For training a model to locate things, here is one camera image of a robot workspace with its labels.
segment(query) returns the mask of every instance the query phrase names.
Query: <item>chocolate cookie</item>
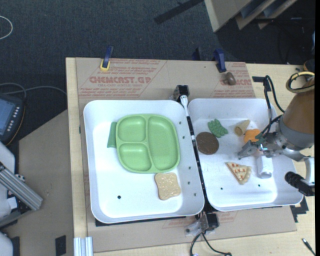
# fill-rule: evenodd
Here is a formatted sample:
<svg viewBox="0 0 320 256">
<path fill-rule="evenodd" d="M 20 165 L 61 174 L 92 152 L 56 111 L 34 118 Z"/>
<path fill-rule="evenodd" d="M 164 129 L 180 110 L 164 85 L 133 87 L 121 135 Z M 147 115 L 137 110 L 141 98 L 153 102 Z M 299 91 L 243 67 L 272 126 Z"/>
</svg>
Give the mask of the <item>chocolate cookie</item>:
<svg viewBox="0 0 320 256">
<path fill-rule="evenodd" d="M 198 150 L 205 155 L 212 155 L 218 151 L 219 142 L 211 132 L 201 132 L 196 136 Z"/>
</svg>

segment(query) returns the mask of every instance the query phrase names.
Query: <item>pizza slice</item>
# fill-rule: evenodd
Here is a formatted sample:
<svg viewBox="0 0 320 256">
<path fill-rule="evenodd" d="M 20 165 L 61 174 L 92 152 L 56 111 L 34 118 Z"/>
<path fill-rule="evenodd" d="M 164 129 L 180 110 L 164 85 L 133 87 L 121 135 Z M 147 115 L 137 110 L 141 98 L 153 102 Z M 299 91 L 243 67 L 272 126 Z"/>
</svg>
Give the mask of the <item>pizza slice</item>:
<svg viewBox="0 0 320 256">
<path fill-rule="evenodd" d="M 249 180 L 251 175 L 250 166 L 239 165 L 235 162 L 227 162 L 226 165 L 240 184 L 243 185 Z"/>
</svg>

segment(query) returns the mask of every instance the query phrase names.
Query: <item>green broccoli piece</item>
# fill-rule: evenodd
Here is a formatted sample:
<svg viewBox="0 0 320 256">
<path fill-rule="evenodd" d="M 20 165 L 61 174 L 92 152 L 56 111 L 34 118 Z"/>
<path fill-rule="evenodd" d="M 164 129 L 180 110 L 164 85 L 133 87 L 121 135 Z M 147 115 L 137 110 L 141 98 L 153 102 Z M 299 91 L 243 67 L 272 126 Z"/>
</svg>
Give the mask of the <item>green broccoli piece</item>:
<svg viewBox="0 0 320 256">
<path fill-rule="evenodd" d="M 228 130 L 224 128 L 217 119 L 208 122 L 208 127 L 210 132 L 217 138 L 221 138 L 221 136 L 228 134 Z"/>
</svg>

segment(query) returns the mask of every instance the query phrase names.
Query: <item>blue clamp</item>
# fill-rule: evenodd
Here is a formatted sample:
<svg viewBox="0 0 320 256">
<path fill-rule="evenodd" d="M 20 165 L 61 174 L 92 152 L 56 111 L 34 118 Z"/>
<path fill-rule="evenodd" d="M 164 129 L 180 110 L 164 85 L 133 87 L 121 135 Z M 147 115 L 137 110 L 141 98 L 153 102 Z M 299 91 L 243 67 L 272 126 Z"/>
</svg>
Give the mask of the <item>blue clamp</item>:
<svg viewBox="0 0 320 256">
<path fill-rule="evenodd" d="M 108 71 L 109 70 L 109 68 L 110 68 L 110 58 L 112 56 L 113 51 L 114 51 L 114 47 L 112 45 L 109 45 L 106 48 L 104 59 L 101 61 L 101 64 L 100 64 L 100 69 L 102 71 Z"/>
<path fill-rule="evenodd" d="M 216 67 L 220 73 L 227 71 L 226 65 L 225 65 L 225 54 L 220 48 L 215 49 L 215 51 L 213 52 L 212 60 L 218 62 L 216 64 Z"/>
</svg>

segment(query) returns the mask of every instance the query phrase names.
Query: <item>green divided plate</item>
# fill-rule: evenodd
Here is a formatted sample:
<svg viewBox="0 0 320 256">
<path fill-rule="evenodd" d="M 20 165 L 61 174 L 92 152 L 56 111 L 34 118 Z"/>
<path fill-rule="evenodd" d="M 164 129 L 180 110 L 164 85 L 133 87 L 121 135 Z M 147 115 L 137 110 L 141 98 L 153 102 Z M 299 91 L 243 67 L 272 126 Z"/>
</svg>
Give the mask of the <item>green divided plate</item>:
<svg viewBox="0 0 320 256">
<path fill-rule="evenodd" d="M 180 161 L 176 128 L 162 115 L 127 115 L 112 123 L 107 147 L 114 146 L 122 166 L 135 173 L 168 172 Z"/>
</svg>

